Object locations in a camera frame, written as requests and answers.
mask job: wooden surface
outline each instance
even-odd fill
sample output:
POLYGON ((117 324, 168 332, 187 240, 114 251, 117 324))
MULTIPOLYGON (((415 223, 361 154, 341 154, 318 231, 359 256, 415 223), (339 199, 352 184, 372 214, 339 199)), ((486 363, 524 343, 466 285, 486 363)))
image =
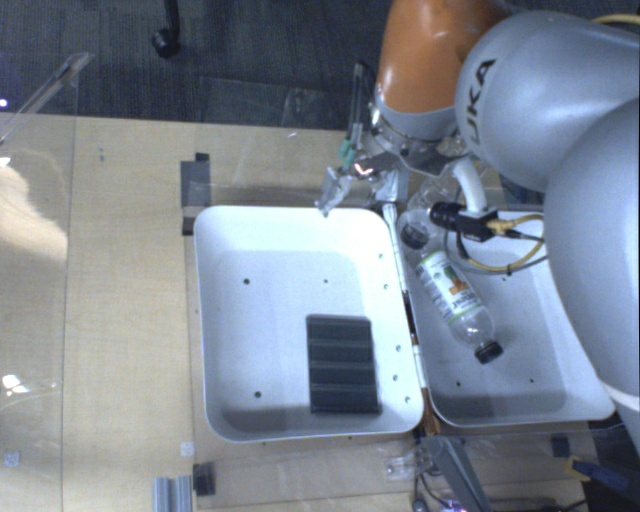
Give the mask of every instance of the wooden surface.
MULTIPOLYGON (((194 416, 192 375, 199 369, 192 368, 189 347, 193 311, 181 236, 180 161, 206 152, 220 183, 308 190, 334 163, 341 138, 320 131, 77 120, 64 347, 65 512, 150 511, 153 480, 189 474, 200 448, 196 443, 195 455, 183 451, 196 440, 202 417, 194 416)), ((229 460, 246 456, 233 446, 224 450, 229 460)), ((327 471, 350 474, 348 464, 327 471)), ((237 469, 236 482, 242 464, 237 469)), ((580 486, 560 473, 538 473, 526 486, 513 478, 503 485, 496 476, 487 490, 563 504, 580 498, 580 486)), ((281 475, 280 485, 287 481, 281 475)), ((411 485, 403 486, 386 494, 311 501, 299 495, 288 504, 229 510, 404 512, 411 509, 411 485)))

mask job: black bottle cap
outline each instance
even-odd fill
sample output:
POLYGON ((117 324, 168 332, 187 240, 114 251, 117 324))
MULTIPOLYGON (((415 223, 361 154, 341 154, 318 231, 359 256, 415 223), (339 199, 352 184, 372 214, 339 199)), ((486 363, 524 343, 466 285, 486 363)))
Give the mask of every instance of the black bottle cap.
POLYGON ((400 240, 414 250, 422 249, 429 241, 429 235, 411 224, 406 224, 400 233, 400 240))
POLYGON ((500 344, 497 341, 492 341, 491 343, 478 348, 475 351, 475 356, 482 364, 487 364, 501 356, 503 352, 504 350, 500 344))

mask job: dark floor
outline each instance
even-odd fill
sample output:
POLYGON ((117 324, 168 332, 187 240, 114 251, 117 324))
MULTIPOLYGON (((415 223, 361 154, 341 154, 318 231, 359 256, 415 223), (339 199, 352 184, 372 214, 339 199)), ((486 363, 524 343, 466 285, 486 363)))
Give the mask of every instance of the dark floor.
MULTIPOLYGON (((352 66, 360 59, 376 67, 390 5, 179 2, 183 51, 171 60, 150 44, 166 25, 163 0, 1 2, 0 48, 27 56, 94 54, 82 75, 81 115, 342 129, 352 66)), ((587 18, 638 8, 637 0, 511 3, 587 18)))

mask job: transparent acrylic panel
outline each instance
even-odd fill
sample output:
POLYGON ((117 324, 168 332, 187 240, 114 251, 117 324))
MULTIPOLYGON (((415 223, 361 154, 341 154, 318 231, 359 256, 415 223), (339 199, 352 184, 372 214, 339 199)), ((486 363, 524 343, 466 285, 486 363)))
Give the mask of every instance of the transparent acrylic panel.
MULTIPOLYGON (((0 129, 56 71, 42 62, 37 55, 0 53, 0 129)), ((1 510, 62 508, 76 84, 74 79, 40 113, 29 114, 0 146, 1 510)))

